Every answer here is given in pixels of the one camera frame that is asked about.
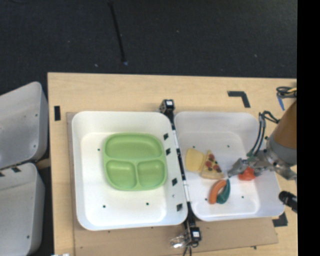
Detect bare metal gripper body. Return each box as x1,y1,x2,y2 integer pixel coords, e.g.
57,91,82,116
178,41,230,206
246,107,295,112
248,149,298,180

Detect red toy tomato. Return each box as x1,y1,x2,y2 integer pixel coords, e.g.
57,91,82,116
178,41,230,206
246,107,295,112
237,166,257,182

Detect toy pizza slice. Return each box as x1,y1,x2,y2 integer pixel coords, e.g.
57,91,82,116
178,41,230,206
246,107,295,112
199,149,226,180

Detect dark green toy pepper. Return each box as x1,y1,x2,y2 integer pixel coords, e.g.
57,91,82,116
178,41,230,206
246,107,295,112
215,178,231,205

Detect orange sausage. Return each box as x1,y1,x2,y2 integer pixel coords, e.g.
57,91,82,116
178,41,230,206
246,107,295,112
208,178,228,205

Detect yellow cheese wedge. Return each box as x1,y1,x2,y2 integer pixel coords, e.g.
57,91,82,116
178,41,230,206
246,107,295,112
185,147,207,173

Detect white plastic tray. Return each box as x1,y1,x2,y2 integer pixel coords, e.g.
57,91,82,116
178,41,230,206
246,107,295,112
173,111,286,223
71,110,189,232

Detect thin black and white rod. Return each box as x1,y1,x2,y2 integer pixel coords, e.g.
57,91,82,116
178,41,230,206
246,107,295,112
167,109,194,227

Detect green divided plate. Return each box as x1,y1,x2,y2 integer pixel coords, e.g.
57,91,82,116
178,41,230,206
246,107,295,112
102,132,168,192

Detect black cylinder on white bracket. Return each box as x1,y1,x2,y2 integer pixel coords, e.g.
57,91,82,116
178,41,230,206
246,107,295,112
278,190,298,214

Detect black block with thin wires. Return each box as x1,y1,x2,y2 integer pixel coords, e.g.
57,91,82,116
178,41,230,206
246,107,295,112
187,225,202,243
159,98,176,114

